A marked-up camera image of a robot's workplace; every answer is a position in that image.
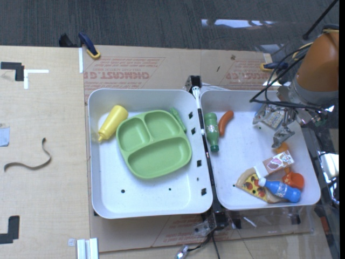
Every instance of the white tape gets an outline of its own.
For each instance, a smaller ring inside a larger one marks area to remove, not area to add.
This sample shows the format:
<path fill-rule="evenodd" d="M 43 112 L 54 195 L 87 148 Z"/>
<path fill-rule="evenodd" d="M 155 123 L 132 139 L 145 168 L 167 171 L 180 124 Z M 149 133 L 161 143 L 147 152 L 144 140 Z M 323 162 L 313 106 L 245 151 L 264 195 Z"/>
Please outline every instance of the white tape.
<path fill-rule="evenodd" d="M 77 259 L 99 259 L 98 239 L 77 240 Z"/>
<path fill-rule="evenodd" d="M 29 73 L 49 73 L 47 69 L 24 69 L 24 89 L 29 89 Z"/>
<path fill-rule="evenodd" d="M 79 73 L 83 73 L 84 65 L 82 62 L 82 48 L 79 48 Z"/>

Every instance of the small carton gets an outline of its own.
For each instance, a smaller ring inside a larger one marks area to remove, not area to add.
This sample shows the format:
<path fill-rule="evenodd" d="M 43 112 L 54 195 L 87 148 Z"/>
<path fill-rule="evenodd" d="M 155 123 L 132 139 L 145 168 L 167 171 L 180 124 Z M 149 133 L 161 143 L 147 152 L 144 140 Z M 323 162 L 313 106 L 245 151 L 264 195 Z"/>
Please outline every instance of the small carton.
<path fill-rule="evenodd" d="M 294 163 L 288 150 L 264 160 L 262 163 L 254 166 L 259 178 L 264 178 L 278 170 L 290 166 Z"/>

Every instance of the dark gray carpet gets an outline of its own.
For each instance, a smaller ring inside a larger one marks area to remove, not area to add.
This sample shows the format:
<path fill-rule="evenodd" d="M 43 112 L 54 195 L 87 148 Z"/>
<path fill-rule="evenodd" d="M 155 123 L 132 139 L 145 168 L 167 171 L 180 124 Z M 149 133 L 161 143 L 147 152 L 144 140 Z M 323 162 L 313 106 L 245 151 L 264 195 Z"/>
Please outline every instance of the dark gray carpet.
<path fill-rule="evenodd" d="M 58 46 L 63 33 L 78 44 L 83 31 L 100 45 L 262 50 L 261 45 L 301 40 L 332 1 L 0 0 L 0 45 Z M 204 28 L 201 19 L 277 23 L 256 30 Z M 310 38 L 327 23 L 339 23 L 339 3 Z"/>

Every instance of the black mark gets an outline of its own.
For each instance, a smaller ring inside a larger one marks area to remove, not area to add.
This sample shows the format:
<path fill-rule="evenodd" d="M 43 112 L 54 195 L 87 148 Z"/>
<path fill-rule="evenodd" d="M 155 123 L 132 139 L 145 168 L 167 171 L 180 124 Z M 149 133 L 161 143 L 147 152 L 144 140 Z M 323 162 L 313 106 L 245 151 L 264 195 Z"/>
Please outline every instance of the black mark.
<path fill-rule="evenodd" d="M 1 69 L 16 70 L 15 80 L 24 81 L 24 66 L 21 63 L 1 62 Z"/>
<path fill-rule="evenodd" d="M 0 244 L 12 244 L 19 238 L 19 216 L 9 217 L 9 227 L 6 234 L 0 234 Z"/>

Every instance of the pizza slice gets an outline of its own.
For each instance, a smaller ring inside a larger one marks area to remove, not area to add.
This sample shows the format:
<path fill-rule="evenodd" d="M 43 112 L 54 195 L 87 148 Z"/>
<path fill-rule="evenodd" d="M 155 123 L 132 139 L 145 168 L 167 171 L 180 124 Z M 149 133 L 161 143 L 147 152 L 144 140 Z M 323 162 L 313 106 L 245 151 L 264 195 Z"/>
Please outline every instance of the pizza slice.
<path fill-rule="evenodd" d="M 286 201 L 280 197 L 273 195 L 266 187 L 258 184 L 259 178 L 255 168 L 247 169 L 237 180 L 235 186 L 248 194 L 257 197 L 267 203 L 277 203 Z"/>

